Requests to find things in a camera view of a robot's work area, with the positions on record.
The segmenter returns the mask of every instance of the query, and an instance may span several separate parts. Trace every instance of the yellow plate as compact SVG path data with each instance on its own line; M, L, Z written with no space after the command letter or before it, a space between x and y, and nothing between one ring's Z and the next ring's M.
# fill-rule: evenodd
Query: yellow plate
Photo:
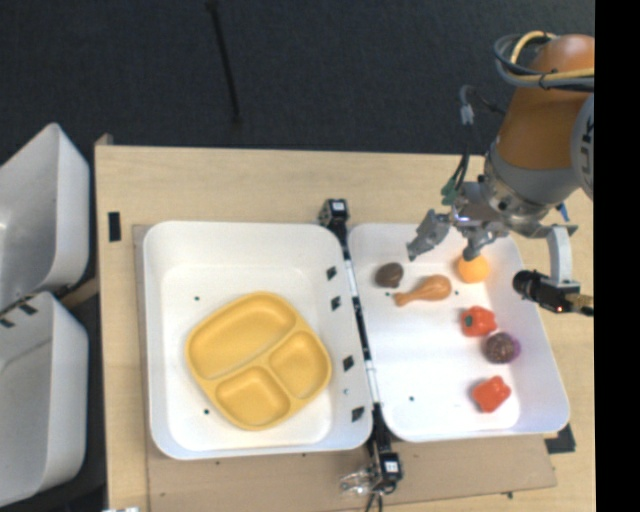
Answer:
M282 297L256 292L207 317L187 338L191 374L218 410L246 430L273 427L331 378L315 332Z

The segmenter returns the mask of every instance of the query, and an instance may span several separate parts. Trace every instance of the wooden table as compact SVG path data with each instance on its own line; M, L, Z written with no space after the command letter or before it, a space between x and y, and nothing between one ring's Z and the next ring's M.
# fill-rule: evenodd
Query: wooden table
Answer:
M457 155L154 148L97 145L98 276L104 364L108 505L146 512L361 510L340 476L365 449L180 462L146 425L133 231L170 220L313 222L327 198L347 200L350 224L418 223L440 207ZM473 157L470 175L482 167ZM568 201L574 279L593 293L593 205ZM550 215L548 222L562 222ZM514 235L525 268L549 271L544 241ZM406 476L385 509L595 510L593 320L542 311L571 404L574 453L549 456L542 436L395 443Z

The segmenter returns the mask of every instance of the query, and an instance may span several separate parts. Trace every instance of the white container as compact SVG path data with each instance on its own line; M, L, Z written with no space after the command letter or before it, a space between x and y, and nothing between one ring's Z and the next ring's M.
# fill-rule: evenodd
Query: white container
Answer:
M0 507L61 484L85 454L88 343L48 292L0 325Z
M0 506L71 480L89 340L51 292L89 257L89 166L57 124L0 167Z
M415 261L406 243L416 226L364 224L349 236L358 292L367 326L376 382L387 426L405 441L426 442L486 436L551 433L569 419L569 402L536 304L513 290L522 270L510 237L482 250L490 273L469 284L456 271L466 240L451 230L444 241ZM418 300L398 307L389 290L374 282L383 264L398 262L404 277L397 290L409 291L426 276L450 278L453 293L445 300ZM515 337L520 355L511 363L489 362L481 351L485 337L462 333L460 314L483 306L496 317L498 331ZM471 388L499 375L512 394L496 411L480 412Z
M512 289L511 279L522 268L513 240L486 247L490 277L467 284L455 272L464 239L452 232L436 249L409 262L406 243L415 228L353 228L348 239L353 273L335 236L317 225L176 221L150 228L140 252L150 428L156 445L177 459L355 448L371 434L373 396L379 397L391 431L410 442L560 430L568 421L568 400L537 306ZM393 261L405 268L400 288L378 287L375 271ZM337 272L332 280L327 279L329 268ZM435 273L450 277L450 297L402 308L394 304L393 291L408 291ZM334 377L321 398L299 415L271 430L247 432L211 410L188 372L184 344L202 319L258 290L284 296L301 312L327 346ZM369 372L355 325L355 293L372 356ZM332 311L335 297L341 306ZM462 334L460 313L473 305L494 311L499 330L521 342L516 360L490 363L481 352L482 340ZM355 365L344 372L342 361L349 355ZM497 411L482 413L470 391L494 375L503 377L512 395ZM352 422L358 407L365 413Z
M142 256L150 428L164 453L203 459L342 450L366 441L371 396L333 234L314 225L164 222L147 232ZM302 315L327 348L333 374L296 415L254 432L212 407L189 373L184 345L205 317L259 290L282 296ZM353 364L345 370L347 358Z

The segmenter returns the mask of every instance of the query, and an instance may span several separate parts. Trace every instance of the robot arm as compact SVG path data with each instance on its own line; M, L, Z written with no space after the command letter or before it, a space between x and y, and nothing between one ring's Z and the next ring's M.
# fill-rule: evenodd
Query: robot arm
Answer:
M536 55L523 67L518 60L532 48ZM503 37L494 51L498 72L516 91L487 151L484 172L477 182L464 181L468 153L463 156L442 190L443 204L451 211L429 210L416 238L407 244L409 259L440 243L450 226L467 240L467 261L511 231L545 238L551 276L521 272L514 288L558 313L593 314L570 275L568 238L577 226L546 226L541 221L552 209L562 209L578 188L593 200L595 39L535 31ZM461 93L462 121L471 125L473 111L465 96Z

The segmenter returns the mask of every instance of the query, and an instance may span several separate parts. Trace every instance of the brown toy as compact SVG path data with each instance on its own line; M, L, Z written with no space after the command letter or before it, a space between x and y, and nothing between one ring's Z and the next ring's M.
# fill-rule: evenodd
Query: brown toy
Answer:
M451 281L447 276L434 274L427 277L417 288L407 293L395 293L397 306L404 306L413 300L442 300L451 294Z

